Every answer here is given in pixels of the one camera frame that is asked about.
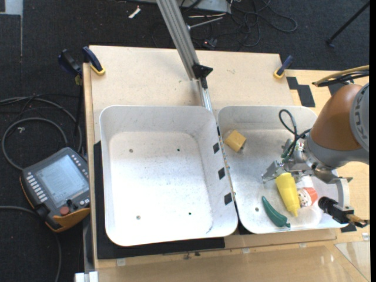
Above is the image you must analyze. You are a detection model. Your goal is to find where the black cylinder on white bracket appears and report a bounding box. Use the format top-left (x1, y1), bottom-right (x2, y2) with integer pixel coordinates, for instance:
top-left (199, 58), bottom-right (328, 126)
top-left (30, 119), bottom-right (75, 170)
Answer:
top-left (313, 169), bottom-right (356, 225)

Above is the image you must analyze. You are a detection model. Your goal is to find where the orange and white spotted cup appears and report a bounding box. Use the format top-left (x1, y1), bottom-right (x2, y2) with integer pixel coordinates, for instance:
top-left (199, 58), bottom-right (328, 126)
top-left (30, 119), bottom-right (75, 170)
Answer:
top-left (297, 187), bottom-right (319, 208)

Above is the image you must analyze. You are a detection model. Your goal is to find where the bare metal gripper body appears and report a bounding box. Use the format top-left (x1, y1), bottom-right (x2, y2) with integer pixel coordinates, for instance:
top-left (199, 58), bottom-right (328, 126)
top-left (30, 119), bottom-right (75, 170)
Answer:
top-left (281, 139), bottom-right (317, 176)

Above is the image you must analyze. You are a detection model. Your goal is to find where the yellow squeeze bottle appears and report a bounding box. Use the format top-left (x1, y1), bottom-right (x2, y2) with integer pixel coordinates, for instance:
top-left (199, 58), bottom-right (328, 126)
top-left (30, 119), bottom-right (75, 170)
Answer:
top-left (275, 172), bottom-right (301, 218)

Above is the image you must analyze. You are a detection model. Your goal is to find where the thin black and white rod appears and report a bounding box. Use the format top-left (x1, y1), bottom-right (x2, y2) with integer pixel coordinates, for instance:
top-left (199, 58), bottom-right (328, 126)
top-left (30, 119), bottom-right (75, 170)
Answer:
top-left (200, 79), bottom-right (237, 203)

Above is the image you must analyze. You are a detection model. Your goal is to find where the white plastic tray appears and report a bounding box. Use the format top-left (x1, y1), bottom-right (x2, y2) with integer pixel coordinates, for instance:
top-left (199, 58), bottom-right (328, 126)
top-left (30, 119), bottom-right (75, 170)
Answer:
top-left (217, 105), bottom-right (351, 235)
top-left (99, 105), bottom-right (239, 247)

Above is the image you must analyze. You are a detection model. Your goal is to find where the yellow cube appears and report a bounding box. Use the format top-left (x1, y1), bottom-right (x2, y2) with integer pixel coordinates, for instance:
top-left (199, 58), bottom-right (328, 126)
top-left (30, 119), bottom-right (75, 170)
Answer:
top-left (224, 129), bottom-right (247, 153)

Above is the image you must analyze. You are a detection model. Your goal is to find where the green chilli pepper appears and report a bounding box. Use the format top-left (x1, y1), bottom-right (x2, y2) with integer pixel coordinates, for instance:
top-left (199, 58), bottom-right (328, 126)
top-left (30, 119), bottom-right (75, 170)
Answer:
top-left (261, 196), bottom-right (291, 229)

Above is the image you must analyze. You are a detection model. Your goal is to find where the pale wood board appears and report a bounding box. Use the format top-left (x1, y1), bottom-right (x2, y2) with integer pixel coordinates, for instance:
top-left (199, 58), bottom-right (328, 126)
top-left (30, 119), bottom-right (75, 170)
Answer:
top-left (83, 45), bottom-right (338, 271)

